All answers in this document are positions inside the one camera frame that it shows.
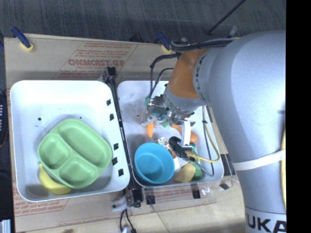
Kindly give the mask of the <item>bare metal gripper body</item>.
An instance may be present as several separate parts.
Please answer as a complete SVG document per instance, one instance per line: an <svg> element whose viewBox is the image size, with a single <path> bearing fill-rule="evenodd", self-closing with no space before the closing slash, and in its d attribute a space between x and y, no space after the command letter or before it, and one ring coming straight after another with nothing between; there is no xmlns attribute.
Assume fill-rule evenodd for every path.
<svg viewBox="0 0 311 233"><path fill-rule="evenodd" d="M146 97L146 112L149 117L156 119L160 124L168 122L177 125L182 125L194 114L194 111L183 110L174 106L163 94L153 98Z"/></svg>

